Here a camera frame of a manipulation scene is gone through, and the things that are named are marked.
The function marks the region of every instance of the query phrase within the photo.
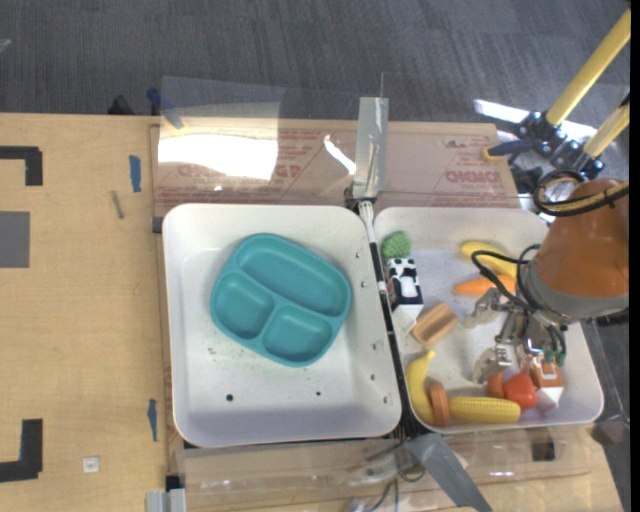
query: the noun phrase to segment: teal plate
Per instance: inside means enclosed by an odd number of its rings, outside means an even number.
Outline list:
[[[335,340],[351,305],[340,270],[278,235],[246,238],[211,292],[216,326],[241,345],[291,367],[318,360]]]

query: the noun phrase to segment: black tape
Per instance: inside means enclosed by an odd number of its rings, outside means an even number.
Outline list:
[[[24,160],[24,184],[42,186],[42,151],[37,146],[0,146],[0,160]]]
[[[22,420],[20,458],[0,462],[0,482],[33,480],[42,471],[42,419]]]

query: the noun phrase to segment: yellow tube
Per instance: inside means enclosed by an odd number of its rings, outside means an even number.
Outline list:
[[[551,126],[558,126],[567,118],[615,56],[627,44],[630,37],[631,9],[627,8],[564,92],[547,110],[545,119]]]
[[[613,114],[602,123],[598,131],[584,143],[584,147],[582,148],[584,153],[591,158],[598,158],[605,148],[626,128],[630,118],[631,103],[617,108]]]

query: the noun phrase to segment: banana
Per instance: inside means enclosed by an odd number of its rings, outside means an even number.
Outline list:
[[[491,251],[502,256],[510,257],[504,251],[501,251],[500,249],[486,242],[470,240],[460,245],[460,252],[468,258],[471,258],[471,255],[476,251]],[[489,269],[493,270],[493,272],[495,272],[496,274],[506,274],[510,275],[514,279],[517,278],[518,266],[515,263],[503,261],[498,258],[492,258],[491,256],[478,256],[478,261],[483,265],[489,267]]]
[[[433,414],[433,407],[427,396],[427,390],[425,389],[425,380],[427,378],[429,361],[431,361],[435,355],[433,350],[427,350],[423,356],[412,361],[405,371],[407,390],[409,391],[409,400],[411,401],[413,411],[420,420],[431,425],[435,423],[435,416]]]

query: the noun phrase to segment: carrot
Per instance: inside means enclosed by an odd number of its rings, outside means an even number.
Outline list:
[[[487,395],[491,398],[504,398],[504,388],[502,380],[504,378],[504,370],[498,375],[490,375],[487,377]]]
[[[500,282],[505,286],[509,293],[515,293],[516,280],[508,274],[500,274],[498,276]],[[478,277],[456,284],[453,291],[462,295],[484,295],[489,288],[495,288],[496,285],[486,277]]]

